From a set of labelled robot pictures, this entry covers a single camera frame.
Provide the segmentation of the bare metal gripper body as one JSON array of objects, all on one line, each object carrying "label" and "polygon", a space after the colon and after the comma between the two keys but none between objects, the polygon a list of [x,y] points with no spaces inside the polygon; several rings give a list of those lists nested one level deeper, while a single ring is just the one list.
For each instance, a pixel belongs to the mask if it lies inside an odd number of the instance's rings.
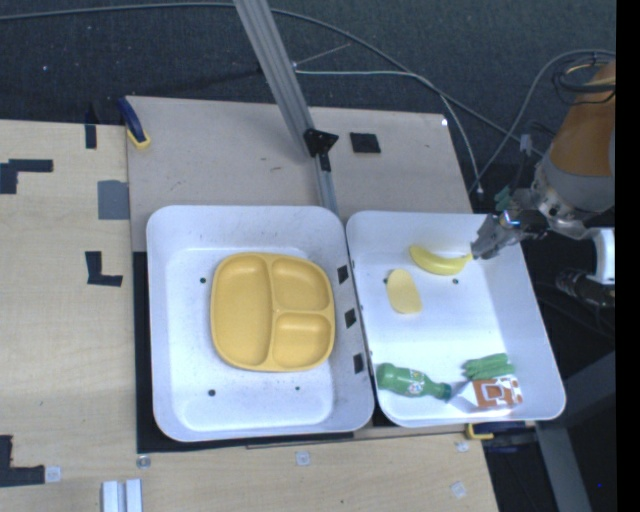
[{"label": "bare metal gripper body", "polygon": [[568,202],[545,174],[536,174],[528,188],[507,185],[500,191],[500,227],[508,241],[540,239],[547,232],[581,240],[589,236],[589,215]]}]

